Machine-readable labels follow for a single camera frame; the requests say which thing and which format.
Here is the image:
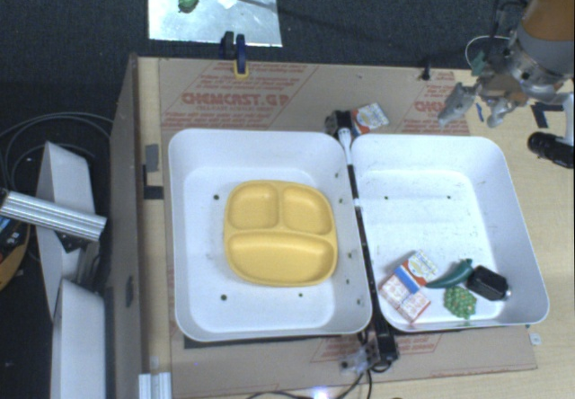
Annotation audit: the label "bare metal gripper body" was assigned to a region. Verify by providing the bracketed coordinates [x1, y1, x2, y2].
[476, 51, 574, 109]

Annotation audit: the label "yellow divided plate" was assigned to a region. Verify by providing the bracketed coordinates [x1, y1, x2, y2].
[223, 179, 340, 287]

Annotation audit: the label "red patterned white packet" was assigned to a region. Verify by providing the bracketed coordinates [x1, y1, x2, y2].
[398, 289, 432, 324]
[378, 273, 412, 311]

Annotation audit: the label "brown cardboard board red print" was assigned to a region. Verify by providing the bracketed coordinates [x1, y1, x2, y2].
[156, 57, 539, 389]

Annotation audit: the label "white blue and red carton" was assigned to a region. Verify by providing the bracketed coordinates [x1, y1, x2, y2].
[394, 249, 439, 295]
[350, 102, 390, 137]

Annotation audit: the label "dark green toy pepper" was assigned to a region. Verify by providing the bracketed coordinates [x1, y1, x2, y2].
[423, 258, 474, 290]

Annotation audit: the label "green toy grapes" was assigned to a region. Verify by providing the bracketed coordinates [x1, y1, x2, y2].
[443, 284, 478, 321]

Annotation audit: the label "black cylinder on white bracket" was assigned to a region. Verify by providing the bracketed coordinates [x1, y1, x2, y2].
[526, 91, 575, 170]

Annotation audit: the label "thin black and white rod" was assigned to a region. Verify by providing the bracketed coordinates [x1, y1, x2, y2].
[339, 126, 384, 335]

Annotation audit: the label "black box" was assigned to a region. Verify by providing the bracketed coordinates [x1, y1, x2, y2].
[464, 265, 511, 301]

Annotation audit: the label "black block with thin wires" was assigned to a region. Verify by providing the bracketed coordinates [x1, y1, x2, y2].
[324, 109, 357, 137]
[358, 324, 400, 372]

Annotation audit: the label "white plastic tray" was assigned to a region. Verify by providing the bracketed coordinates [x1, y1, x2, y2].
[349, 132, 551, 333]
[167, 128, 375, 343]

